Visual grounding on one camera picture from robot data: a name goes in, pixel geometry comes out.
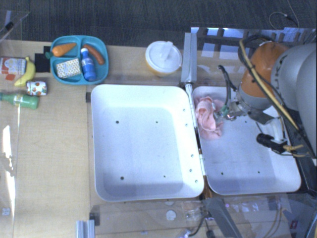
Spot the blue bottle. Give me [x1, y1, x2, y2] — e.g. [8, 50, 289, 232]
[80, 48, 98, 82]

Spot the white plastic tray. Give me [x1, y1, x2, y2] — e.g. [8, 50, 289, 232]
[90, 84, 206, 203]
[192, 85, 302, 196]

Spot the yellow cup with white lid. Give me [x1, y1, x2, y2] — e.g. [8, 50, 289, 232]
[145, 40, 183, 77]

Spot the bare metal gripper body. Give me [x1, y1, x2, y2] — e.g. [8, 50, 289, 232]
[223, 100, 250, 121]

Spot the pink cloth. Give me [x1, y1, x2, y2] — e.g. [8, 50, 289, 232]
[194, 96, 225, 141]

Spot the green bottle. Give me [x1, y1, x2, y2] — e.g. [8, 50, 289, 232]
[0, 92, 40, 110]

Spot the orange carrot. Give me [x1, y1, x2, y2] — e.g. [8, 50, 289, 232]
[45, 42, 77, 60]

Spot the blue divided plate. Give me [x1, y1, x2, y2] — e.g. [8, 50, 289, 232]
[50, 35, 109, 85]

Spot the yellow patterned carton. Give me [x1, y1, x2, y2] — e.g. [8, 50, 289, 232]
[55, 58, 83, 79]

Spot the black cylinder on white bracket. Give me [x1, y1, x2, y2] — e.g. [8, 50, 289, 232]
[256, 118, 289, 155]

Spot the brown sausage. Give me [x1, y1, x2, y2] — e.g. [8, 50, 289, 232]
[82, 44, 106, 66]

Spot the white and red carton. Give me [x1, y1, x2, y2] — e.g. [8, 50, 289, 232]
[0, 57, 27, 81]

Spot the white can with orange print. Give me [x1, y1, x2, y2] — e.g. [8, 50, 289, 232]
[25, 80, 48, 97]

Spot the yellow banana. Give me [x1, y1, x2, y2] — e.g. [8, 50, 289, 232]
[14, 56, 37, 88]

